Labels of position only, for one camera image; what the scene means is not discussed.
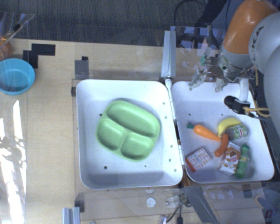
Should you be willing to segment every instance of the toy banana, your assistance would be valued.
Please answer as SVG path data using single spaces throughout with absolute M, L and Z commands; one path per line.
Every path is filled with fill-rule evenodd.
M 217 127 L 218 136 L 221 137 L 222 134 L 224 133 L 224 131 L 228 127 L 231 127 L 231 126 L 234 126 L 234 125 L 239 125 L 241 123 L 242 122 L 240 120 L 238 120 L 237 118 L 227 118 L 227 119 L 222 120 Z

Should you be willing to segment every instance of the toy bottle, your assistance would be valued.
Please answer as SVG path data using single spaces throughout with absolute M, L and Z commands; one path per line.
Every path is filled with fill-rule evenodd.
M 238 178 L 243 178 L 246 174 L 247 166 L 248 166 L 248 152 L 249 152 L 249 146 L 244 144 L 241 147 L 241 155 L 239 157 L 237 170 L 235 171 L 235 176 Z

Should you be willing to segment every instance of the small box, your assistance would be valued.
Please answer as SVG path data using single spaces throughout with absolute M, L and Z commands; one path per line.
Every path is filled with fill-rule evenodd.
M 237 169 L 240 154 L 239 146 L 230 142 L 223 155 L 219 171 L 228 176 L 233 175 Z
M 201 169 L 209 161 L 211 161 L 211 157 L 203 147 L 198 149 L 195 153 L 191 154 L 190 156 L 186 157 L 186 163 L 193 172 Z

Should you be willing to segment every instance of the toy carrot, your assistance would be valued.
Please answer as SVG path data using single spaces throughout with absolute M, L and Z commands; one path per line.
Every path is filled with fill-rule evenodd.
M 215 156 L 216 157 L 220 157 L 222 154 L 224 154 L 224 152 L 227 149 L 228 143 L 229 143 L 228 134 L 226 134 L 226 133 L 222 134 L 221 146 L 215 151 Z
M 187 125 L 187 128 L 193 129 L 194 132 L 200 136 L 203 136 L 205 138 L 211 139 L 211 140 L 216 140 L 216 141 L 221 141 L 221 139 L 215 135 L 211 130 L 208 128 L 202 126 L 202 125 L 195 125 L 193 126 L 191 123 Z

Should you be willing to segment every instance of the green plate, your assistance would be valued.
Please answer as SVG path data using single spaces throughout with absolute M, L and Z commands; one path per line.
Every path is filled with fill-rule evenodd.
M 131 160 L 146 159 L 160 134 L 160 123 L 150 112 L 123 100 L 110 103 L 98 122 L 100 145 Z

